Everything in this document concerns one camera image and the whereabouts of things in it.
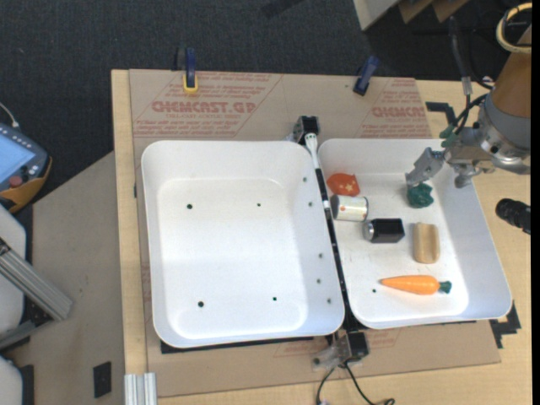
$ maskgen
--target black floor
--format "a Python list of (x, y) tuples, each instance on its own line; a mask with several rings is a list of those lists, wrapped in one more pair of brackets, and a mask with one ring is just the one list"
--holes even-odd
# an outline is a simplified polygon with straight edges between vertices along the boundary
[[(431, 8), (405, 25), (394, 8), (362, 32), (353, 0), (0, 0), (0, 102), (54, 166), (46, 195), (112, 150), (113, 68), (171, 68), (193, 46), (200, 70), (459, 79), (446, 24)], [(473, 0), (456, 13), (482, 75), (506, 55), (493, 40), (503, 12), (527, 0)], [(0, 122), (7, 122), (0, 114)]]

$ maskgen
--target yellow clip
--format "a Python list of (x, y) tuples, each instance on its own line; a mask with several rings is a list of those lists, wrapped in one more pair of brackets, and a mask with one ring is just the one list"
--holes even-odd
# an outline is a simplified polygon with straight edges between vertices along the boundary
[(199, 82), (198, 82), (197, 75), (195, 75), (195, 85), (193, 87), (188, 87), (187, 86), (187, 77), (186, 77), (185, 73), (182, 76), (182, 80), (184, 82), (184, 91), (186, 93), (196, 93), (199, 90)]

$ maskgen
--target blue clamp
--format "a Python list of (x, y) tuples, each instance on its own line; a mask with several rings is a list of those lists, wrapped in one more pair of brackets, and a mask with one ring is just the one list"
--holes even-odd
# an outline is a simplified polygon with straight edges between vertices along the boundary
[(359, 74), (356, 84), (354, 85), (353, 92), (358, 93), (361, 96), (365, 95), (370, 85), (370, 78), (379, 66), (379, 59), (375, 56), (370, 56), (364, 66), (357, 72)]
[(198, 91), (197, 75), (195, 74), (195, 50), (193, 48), (185, 49), (186, 56), (186, 74), (183, 76), (184, 91), (187, 93), (196, 93)]

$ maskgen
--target toy carrot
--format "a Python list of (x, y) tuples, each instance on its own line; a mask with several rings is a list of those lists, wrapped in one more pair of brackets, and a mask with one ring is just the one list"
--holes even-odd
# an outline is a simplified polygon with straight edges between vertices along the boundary
[(433, 276), (427, 274), (385, 278), (381, 280), (381, 284), (394, 289), (400, 289), (401, 291), (408, 291), (409, 293), (421, 295), (435, 294), (437, 291), (448, 294), (452, 287), (451, 282), (439, 282)]

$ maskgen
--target white can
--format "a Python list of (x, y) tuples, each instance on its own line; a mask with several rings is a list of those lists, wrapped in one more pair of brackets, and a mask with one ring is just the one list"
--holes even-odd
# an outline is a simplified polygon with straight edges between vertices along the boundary
[(366, 197), (332, 195), (330, 198), (332, 216), (336, 220), (364, 222), (368, 217), (369, 204)]

